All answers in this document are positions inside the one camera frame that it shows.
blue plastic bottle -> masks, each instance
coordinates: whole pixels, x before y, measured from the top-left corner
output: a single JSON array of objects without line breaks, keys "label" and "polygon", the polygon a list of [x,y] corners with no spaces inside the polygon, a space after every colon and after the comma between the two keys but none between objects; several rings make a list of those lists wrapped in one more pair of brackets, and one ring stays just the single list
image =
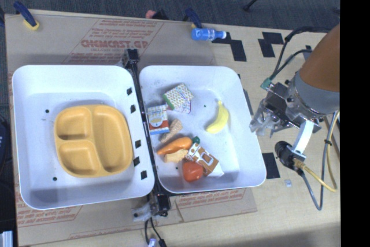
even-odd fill
[{"label": "blue plastic bottle", "polygon": [[225,31],[216,31],[209,28],[194,28],[191,31],[191,38],[194,40],[215,40],[216,38],[226,38]]}]

orange carrot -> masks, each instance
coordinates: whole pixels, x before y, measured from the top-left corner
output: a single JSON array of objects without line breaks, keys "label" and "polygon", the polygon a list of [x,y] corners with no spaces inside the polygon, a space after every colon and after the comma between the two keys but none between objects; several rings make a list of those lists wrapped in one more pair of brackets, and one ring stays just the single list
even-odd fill
[{"label": "orange carrot", "polygon": [[174,153],[180,149],[189,149],[192,145],[193,145],[193,140],[191,140],[189,137],[181,137],[179,139],[176,139],[168,143],[163,148],[161,148],[159,151],[157,151],[157,153],[158,154]]}]

black hole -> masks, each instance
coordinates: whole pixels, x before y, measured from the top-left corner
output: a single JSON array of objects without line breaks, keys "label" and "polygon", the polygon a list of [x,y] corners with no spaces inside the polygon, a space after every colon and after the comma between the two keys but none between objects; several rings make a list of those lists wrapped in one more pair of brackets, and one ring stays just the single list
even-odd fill
[{"label": "black hole", "polygon": [[148,175],[147,175],[146,171],[142,171],[141,172],[141,180],[143,180],[143,179],[145,179],[147,177],[148,177]]},{"label": "black hole", "polygon": [[134,162],[134,167],[136,167],[138,164],[140,164],[139,157],[134,158],[133,162]]}]

banana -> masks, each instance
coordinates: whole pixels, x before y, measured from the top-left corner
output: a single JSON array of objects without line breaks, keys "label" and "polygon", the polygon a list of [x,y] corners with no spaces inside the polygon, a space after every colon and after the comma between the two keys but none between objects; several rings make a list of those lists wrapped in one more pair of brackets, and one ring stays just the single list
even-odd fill
[{"label": "banana", "polygon": [[229,118],[229,111],[222,104],[221,100],[218,101],[218,104],[219,111],[217,113],[216,120],[206,128],[206,131],[212,134],[220,132],[227,124],[227,120]]}]

table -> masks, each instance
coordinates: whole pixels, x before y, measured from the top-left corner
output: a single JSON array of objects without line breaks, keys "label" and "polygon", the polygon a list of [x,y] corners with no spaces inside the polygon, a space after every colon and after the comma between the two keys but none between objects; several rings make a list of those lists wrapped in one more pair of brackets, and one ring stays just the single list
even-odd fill
[{"label": "table", "polygon": [[[266,96],[266,91],[260,88],[262,81],[273,71],[277,57],[282,48],[283,38],[290,33],[287,30],[271,28],[238,27],[219,24],[204,24],[206,28],[224,30],[230,33],[232,40],[241,40],[243,52],[236,49],[231,50],[231,45],[211,42],[195,42],[190,39],[188,33],[191,30],[190,23],[176,21],[158,21],[148,19],[134,19],[111,16],[93,16],[84,14],[69,14],[61,12],[44,12],[31,10],[35,18],[41,20],[41,32],[29,32],[22,28],[21,16],[6,16],[6,37],[8,51],[8,70],[9,81],[12,72],[25,64],[67,64],[71,61],[84,63],[94,63],[96,60],[93,55],[84,55],[82,41],[97,40],[102,35],[99,27],[102,23],[95,20],[104,20],[105,24],[145,24],[146,32],[134,32],[131,35],[119,37],[114,34],[122,34],[122,31],[105,31],[103,35],[110,34],[108,39],[126,39],[127,42],[139,49],[142,65],[162,63],[174,65],[223,65],[230,67],[240,76],[242,86],[247,93],[251,111],[257,110],[258,104]],[[64,34],[68,30],[77,32],[75,28],[68,29],[64,21],[69,18],[76,18],[78,22],[84,23],[85,35],[81,37],[76,33],[75,38],[65,39]],[[50,39],[45,42],[42,30],[47,31],[53,28],[59,34],[48,35]],[[134,34],[142,34],[143,38],[136,42]],[[315,48],[324,34],[303,33],[292,39],[288,44],[285,58],[297,50],[308,47]],[[105,57],[104,64],[115,64],[115,58],[108,60]],[[284,82],[291,79],[304,62],[303,56],[288,65],[274,80],[274,82]],[[306,165],[318,175],[321,174],[321,158],[324,147],[324,138],[327,133],[327,123],[322,124],[323,128],[313,134],[305,150],[307,155]],[[258,136],[261,151],[263,154],[274,153],[275,143],[281,140],[293,143],[298,130],[288,129],[276,133],[272,138],[269,135]],[[219,204],[222,213],[218,217],[206,220],[189,221],[177,223],[176,219],[181,217],[178,210],[173,214],[176,216],[174,222],[171,218],[158,219],[155,221],[156,230],[165,240],[168,246],[339,246],[341,244],[341,195],[340,195],[340,153],[339,153],[339,132],[335,131],[335,145],[331,149],[332,169],[338,184],[338,192],[332,193],[328,190],[324,192],[324,206],[322,211],[318,211],[308,193],[307,187],[302,178],[294,171],[284,167],[278,160],[276,165],[280,174],[279,178],[267,179],[261,186],[248,189],[239,202],[231,204]],[[16,155],[16,148],[13,147],[13,155]],[[18,174],[15,174],[15,182],[18,185]],[[319,199],[320,186],[309,177],[314,194]],[[29,215],[29,209],[22,208],[19,188],[16,188],[18,207],[17,221],[24,221],[25,215]],[[140,201],[130,201],[129,207],[136,207]],[[99,205],[100,209],[111,211],[111,204]],[[94,211],[94,206],[84,216],[83,224],[92,224],[94,220],[99,220],[98,211]],[[78,209],[72,209],[63,214],[68,220],[76,220]],[[112,218],[117,225],[127,219],[122,213],[118,213]],[[81,235],[61,238],[59,224],[55,221],[49,223],[45,228],[35,228],[38,233],[30,238],[30,228],[18,224],[18,239],[20,245],[40,245],[40,246],[146,246],[143,223],[136,223],[135,227],[108,228],[106,231],[97,230],[95,232],[85,231]],[[149,235],[155,234],[152,228],[148,230]]]}]

